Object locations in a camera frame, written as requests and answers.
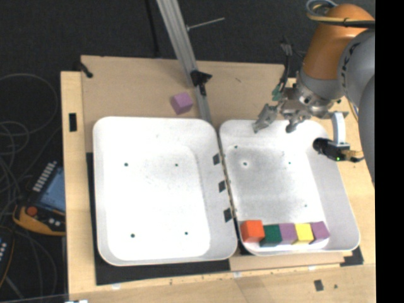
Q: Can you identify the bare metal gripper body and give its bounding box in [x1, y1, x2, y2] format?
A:
[277, 85, 341, 121]

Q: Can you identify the white plastic tray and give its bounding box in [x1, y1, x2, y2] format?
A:
[218, 119, 361, 257]
[92, 116, 239, 267]

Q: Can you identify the purple cube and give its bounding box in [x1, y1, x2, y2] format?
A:
[278, 223, 299, 246]
[170, 92, 194, 116]
[309, 221, 331, 244]

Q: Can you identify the yellow cube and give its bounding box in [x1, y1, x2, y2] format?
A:
[294, 223, 315, 245]

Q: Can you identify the green cube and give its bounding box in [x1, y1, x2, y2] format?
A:
[259, 224, 283, 247]

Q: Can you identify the orange cube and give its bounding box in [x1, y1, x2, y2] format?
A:
[239, 220, 266, 244]

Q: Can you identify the brown cardboard board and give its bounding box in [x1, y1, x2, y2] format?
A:
[80, 54, 364, 273]

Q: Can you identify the black cylinder on white bracket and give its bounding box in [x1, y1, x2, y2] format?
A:
[312, 111, 351, 163]

